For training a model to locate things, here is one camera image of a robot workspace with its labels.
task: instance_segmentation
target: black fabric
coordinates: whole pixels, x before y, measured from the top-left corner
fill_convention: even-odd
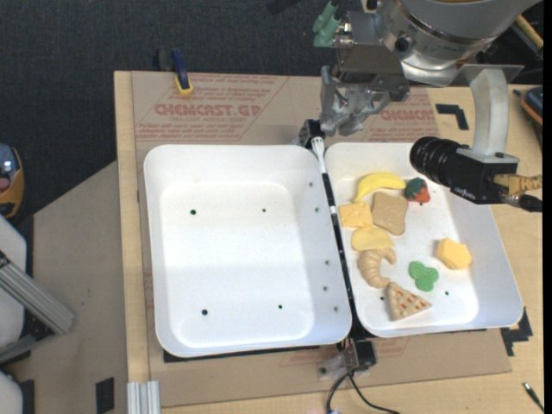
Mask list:
[[[335,56],[312,46],[328,1],[0,0],[0,142],[21,154],[25,212],[116,159],[113,71],[179,47],[191,72],[318,75]]]

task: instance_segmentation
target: wooden table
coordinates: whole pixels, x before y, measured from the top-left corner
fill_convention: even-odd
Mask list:
[[[316,78],[314,85],[319,85]],[[536,175],[543,172],[543,156],[532,126],[524,119],[518,96],[529,86],[510,86],[510,127],[506,152],[520,159],[518,173]],[[466,112],[470,130],[461,131],[455,121],[437,116],[442,138],[462,143],[473,140],[474,105],[468,88],[428,89],[432,104],[459,104]],[[140,218],[137,203],[135,129],[131,72],[115,73],[116,136],[119,188],[121,199],[122,260],[127,334],[129,381],[150,380],[147,355],[147,326],[141,264]],[[542,191],[536,193],[542,197]],[[543,216],[507,205],[494,205],[492,211],[503,239],[506,253],[533,336],[529,342],[516,343],[511,357],[512,372],[482,377],[446,379],[424,383],[378,386],[366,389],[367,398],[376,405],[401,413],[470,412],[520,413],[539,412],[522,387],[523,382],[535,389],[544,402],[543,364]],[[177,413],[324,413],[326,393],[308,393],[276,398],[257,398],[210,405],[192,405],[164,409]],[[337,392],[333,401],[343,413],[371,412],[353,390]]]

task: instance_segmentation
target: black camera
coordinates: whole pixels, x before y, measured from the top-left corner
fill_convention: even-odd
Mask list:
[[[517,162],[499,162],[503,154],[496,154],[489,162],[489,159],[458,153],[459,149],[468,148],[455,141],[425,136],[413,144],[410,161],[418,172],[437,184],[449,187],[455,195],[476,204],[502,203],[504,193],[493,182],[494,177],[516,173]]]

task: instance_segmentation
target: tray with toy food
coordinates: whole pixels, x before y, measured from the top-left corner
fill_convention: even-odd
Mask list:
[[[325,155],[361,324],[380,337],[515,324],[523,305],[490,207],[421,177],[410,149]]]
[[[330,189],[299,146],[153,148],[144,180],[163,349],[336,344],[354,314],[382,337],[513,325],[522,305],[489,207],[418,179],[410,147],[329,147]]]

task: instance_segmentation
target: green connector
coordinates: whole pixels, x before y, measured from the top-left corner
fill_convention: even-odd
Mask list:
[[[328,2],[326,7],[324,8],[324,11],[318,18],[314,21],[314,25],[312,26],[312,32],[320,32],[320,29],[324,27],[326,22],[334,16],[334,14],[337,11],[337,6],[334,6],[331,4],[331,0]]]
[[[337,27],[341,21],[336,20],[333,16],[326,22],[324,27],[320,29],[320,32],[315,35],[313,45],[314,47],[331,47],[332,37],[336,32]]]

